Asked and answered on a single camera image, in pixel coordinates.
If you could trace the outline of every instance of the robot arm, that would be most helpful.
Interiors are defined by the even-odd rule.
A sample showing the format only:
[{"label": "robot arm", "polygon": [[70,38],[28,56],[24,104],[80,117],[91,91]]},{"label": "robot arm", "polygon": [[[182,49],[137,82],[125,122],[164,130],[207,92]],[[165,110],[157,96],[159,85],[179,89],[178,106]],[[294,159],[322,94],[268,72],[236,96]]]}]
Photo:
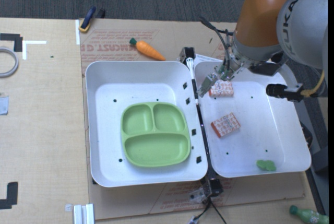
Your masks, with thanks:
[{"label": "robot arm", "polygon": [[[201,21],[215,29],[205,19]],[[323,53],[328,47],[327,26],[328,0],[245,0],[231,42],[230,32],[226,31],[225,41],[221,38],[225,60],[206,77],[198,95],[203,97],[218,79],[232,80],[245,68],[274,75],[283,64],[283,54],[298,63],[324,69],[327,80],[327,53]],[[302,100],[302,91],[302,84],[299,88],[267,88],[268,95],[292,101]]]}]

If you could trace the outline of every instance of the wooden table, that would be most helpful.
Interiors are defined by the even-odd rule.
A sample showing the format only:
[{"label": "wooden table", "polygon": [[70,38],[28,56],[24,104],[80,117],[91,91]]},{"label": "wooden table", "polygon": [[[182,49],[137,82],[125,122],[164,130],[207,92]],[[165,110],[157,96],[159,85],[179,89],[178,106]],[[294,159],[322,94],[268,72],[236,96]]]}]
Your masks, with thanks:
[{"label": "wooden table", "polygon": [[[1,33],[17,33],[28,44],[26,60],[0,78],[0,97],[9,97],[0,116],[0,199],[18,182],[18,203],[0,210],[1,223],[72,223],[66,205],[89,203],[80,45],[75,20],[1,18]],[[9,59],[0,53],[0,72]],[[316,209],[304,172],[305,197],[220,207],[227,223],[301,223],[291,204]],[[187,223],[202,210],[154,214],[99,223]],[[222,223],[213,208],[200,223]]]}]

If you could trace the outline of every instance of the carrot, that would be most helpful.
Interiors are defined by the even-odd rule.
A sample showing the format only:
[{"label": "carrot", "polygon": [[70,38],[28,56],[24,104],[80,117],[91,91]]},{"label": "carrot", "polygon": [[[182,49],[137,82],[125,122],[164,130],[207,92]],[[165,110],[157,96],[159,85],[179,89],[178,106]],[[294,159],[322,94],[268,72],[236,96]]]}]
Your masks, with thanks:
[{"label": "carrot", "polygon": [[160,61],[166,60],[166,58],[162,56],[155,48],[153,48],[149,43],[143,40],[136,41],[134,38],[131,38],[130,44],[135,45],[137,50],[142,54],[155,58],[156,60]]}]

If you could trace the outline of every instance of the red and white box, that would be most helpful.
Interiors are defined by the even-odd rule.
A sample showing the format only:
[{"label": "red and white box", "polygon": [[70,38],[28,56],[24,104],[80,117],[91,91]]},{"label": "red and white box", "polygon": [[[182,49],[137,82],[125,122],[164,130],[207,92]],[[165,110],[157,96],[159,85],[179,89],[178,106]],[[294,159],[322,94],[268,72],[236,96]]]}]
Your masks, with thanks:
[{"label": "red and white box", "polygon": [[231,81],[217,80],[209,90],[210,97],[233,96],[233,87]]},{"label": "red and white box", "polygon": [[211,122],[211,126],[219,138],[240,128],[240,123],[233,113],[224,115]]}]

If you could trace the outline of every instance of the green divided plate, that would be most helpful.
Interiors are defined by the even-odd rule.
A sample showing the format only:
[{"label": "green divided plate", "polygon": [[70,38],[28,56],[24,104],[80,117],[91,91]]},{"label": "green divided plate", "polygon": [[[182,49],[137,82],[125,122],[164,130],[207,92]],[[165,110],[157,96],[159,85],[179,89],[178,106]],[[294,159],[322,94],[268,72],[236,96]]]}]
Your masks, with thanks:
[{"label": "green divided plate", "polygon": [[121,118],[126,158],[139,167],[181,163],[190,153],[188,126],[180,109],[166,102],[144,102],[125,109]]}]

